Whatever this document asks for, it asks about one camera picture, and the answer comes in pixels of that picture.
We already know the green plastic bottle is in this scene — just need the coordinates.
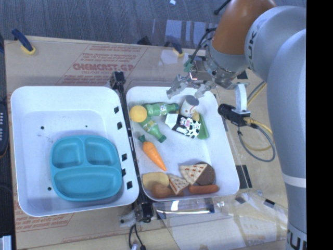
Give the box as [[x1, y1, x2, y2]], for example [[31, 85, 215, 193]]
[[137, 116, 168, 144], [143, 102, 181, 118]]

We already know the pale yellow bread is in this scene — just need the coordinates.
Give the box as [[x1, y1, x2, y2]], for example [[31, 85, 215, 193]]
[[142, 171, 170, 191]]

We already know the pizza slice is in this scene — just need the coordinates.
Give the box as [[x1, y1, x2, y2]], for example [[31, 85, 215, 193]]
[[179, 163, 208, 185], [167, 173, 190, 196]]

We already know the orange sausage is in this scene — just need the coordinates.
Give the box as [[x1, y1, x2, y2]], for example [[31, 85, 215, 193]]
[[188, 184, 220, 195]]

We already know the white plastic tray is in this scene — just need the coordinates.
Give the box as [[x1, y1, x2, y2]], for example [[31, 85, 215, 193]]
[[125, 85, 240, 203], [10, 85, 140, 218]]

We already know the thin black and white rod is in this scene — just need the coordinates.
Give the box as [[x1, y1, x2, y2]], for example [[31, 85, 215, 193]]
[[117, 84, 147, 206]]

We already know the brown round biscuit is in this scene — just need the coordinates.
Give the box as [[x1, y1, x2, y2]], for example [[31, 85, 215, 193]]
[[194, 161, 216, 186]]

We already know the blue divided plate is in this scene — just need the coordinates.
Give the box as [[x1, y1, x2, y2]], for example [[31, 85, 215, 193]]
[[49, 135, 123, 202]]

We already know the white can with grey lid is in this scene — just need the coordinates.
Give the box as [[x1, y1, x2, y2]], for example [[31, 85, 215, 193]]
[[179, 95, 200, 118]]

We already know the green pea pod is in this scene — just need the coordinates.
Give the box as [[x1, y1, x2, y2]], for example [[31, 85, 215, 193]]
[[197, 113, 210, 141]]

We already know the orange carrot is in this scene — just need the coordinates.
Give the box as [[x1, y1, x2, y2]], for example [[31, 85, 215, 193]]
[[137, 134, 168, 172]]

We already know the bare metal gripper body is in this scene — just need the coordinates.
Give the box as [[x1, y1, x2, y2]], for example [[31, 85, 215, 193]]
[[188, 59, 240, 91]]

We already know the brown bread roll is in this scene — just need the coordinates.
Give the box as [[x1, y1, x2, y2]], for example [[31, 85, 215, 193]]
[[151, 183, 185, 199]]

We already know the yellow ball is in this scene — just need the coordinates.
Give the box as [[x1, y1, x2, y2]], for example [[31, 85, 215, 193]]
[[129, 105, 148, 123]]

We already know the black cylinder on white bracket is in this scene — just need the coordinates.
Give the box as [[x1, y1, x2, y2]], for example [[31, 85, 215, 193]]
[[217, 82, 252, 128]]

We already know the black block with thin wires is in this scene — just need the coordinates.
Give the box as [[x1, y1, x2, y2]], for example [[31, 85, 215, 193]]
[[109, 71, 127, 90], [133, 201, 153, 223]]

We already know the black and white cow carton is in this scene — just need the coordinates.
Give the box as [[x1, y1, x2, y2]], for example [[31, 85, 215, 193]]
[[164, 112, 202, 140]]

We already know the brown cardboard board red print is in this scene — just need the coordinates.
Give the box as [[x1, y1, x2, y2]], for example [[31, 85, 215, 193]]
[[4, 35, 288, 250]]

